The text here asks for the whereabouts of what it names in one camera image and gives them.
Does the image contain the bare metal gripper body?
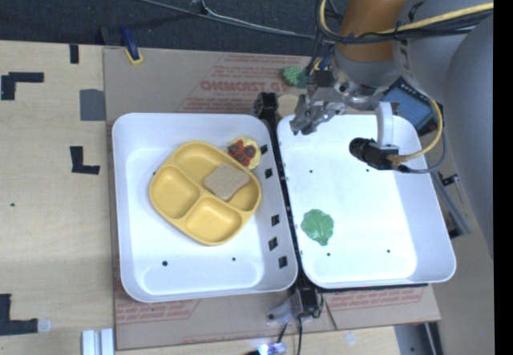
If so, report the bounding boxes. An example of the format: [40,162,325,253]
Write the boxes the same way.
[306,79,386,109]

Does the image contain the green dotted toy food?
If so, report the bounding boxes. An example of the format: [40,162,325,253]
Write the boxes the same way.
[281,66,310,89]

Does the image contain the yellow and red pizza slice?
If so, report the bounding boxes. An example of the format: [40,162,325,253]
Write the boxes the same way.
[226,136,263,171]

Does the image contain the thin black and white rod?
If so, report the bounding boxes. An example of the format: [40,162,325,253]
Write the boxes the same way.
[269,115,308,291]

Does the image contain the tan bread slice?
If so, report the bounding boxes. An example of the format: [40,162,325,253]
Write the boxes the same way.
[203,163,252,203]

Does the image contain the green lettuce leaf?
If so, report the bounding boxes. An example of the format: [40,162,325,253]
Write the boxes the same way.
[300,208,336,248]

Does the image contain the white plastic tray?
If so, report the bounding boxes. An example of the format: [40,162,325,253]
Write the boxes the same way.
[111,111,300,304]
[276,112,458,290]

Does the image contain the brown cardboard board red print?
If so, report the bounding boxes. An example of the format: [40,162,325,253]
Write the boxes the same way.
[102,46,442,351]

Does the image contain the yellow divided plate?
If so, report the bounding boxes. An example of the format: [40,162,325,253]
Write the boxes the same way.
[148,140,263,247]

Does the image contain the black block with thin wires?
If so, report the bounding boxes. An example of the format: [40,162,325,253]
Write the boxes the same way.
[295,287,324,319]
[252,91,281,121]

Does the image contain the black cylinder on white bracket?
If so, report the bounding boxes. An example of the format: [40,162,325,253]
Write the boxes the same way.
[348,101,401,171]

